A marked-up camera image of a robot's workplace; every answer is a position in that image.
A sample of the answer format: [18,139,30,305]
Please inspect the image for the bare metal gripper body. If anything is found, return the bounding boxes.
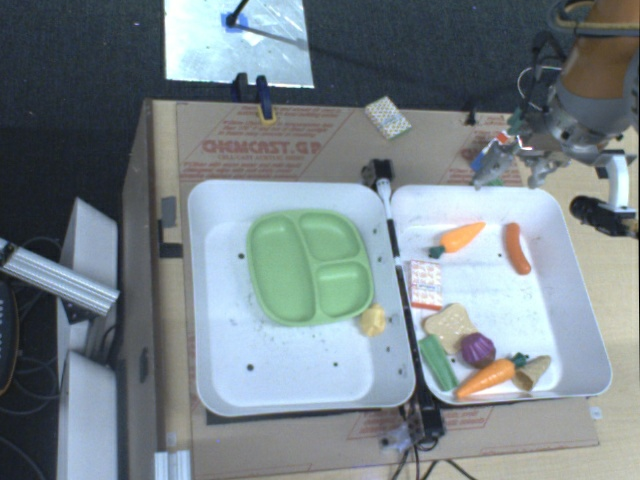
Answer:
[517,116,622,167]

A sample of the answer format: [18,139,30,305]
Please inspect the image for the orange carrot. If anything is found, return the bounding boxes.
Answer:
[428,221,488,260]
[453,351,531,401]

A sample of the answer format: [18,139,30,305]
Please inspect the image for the orange sausage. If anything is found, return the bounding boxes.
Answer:
[503,222,533,277]

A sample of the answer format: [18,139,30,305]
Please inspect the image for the white yellow patterned carton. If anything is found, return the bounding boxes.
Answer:
[364,95,413,142]

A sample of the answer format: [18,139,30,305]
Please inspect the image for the white plastic tray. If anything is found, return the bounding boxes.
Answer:
[187,178,417,418]
[389,183,614,407]

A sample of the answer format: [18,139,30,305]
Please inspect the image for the thin black and white rod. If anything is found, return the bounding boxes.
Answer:
[378,177,432,419]

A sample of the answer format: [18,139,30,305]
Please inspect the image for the white and orange carton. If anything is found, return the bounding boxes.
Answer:
[409,259,445,312]

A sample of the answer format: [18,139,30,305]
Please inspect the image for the tan bread slice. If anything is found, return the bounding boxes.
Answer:
[422,302,484,356]

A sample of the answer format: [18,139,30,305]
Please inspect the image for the purple toy vegetable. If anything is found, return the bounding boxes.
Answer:
[459,332,498,370]

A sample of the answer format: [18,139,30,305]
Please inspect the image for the brown cardboard board red print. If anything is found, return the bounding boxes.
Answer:
[174,98,601,464]

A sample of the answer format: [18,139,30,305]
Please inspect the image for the pale yellow toy food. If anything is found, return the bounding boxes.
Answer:
[358,303,388,338]

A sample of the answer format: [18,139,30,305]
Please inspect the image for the tan ice cream cone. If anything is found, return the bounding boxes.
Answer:
[510,355,553,393]

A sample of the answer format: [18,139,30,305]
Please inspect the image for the green pea pod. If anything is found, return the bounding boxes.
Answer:
[417,334,460,393]

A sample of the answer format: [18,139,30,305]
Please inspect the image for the green divided plate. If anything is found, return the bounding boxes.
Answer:
[245,209,376,328]

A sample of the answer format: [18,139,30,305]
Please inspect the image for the black cylinder on white bracket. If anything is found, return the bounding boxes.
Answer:
[569,150,640,240]

